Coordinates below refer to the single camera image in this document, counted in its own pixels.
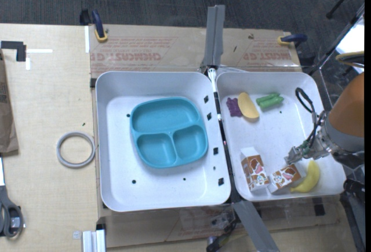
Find grey tape ring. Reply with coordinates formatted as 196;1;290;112
56;131;96;169

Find grey handled scissors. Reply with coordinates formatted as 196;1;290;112
0;184;26;240

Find green bean pods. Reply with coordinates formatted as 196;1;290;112
255;92;285;111

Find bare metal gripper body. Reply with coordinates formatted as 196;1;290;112
301;130;334;160

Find white plastic tray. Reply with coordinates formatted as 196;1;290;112
216;71;347;203
94;71;232;213

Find small white and brown carton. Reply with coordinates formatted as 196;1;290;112
267;163;304;195

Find brown cardboard board red print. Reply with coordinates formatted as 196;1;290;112
88;24;349;249

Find yellow taco shell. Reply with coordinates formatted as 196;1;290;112
237;92;260;123

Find purple grapes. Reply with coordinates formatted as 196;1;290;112
225;97;242;118

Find tall white and brown carton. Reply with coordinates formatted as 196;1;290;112
239;147;271;192

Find yellow banana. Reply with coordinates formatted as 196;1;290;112
290;159;321;194

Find brown paper bag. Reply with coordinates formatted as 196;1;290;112
0;49;20;156

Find blue divided plate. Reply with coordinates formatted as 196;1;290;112
129;96;210;169

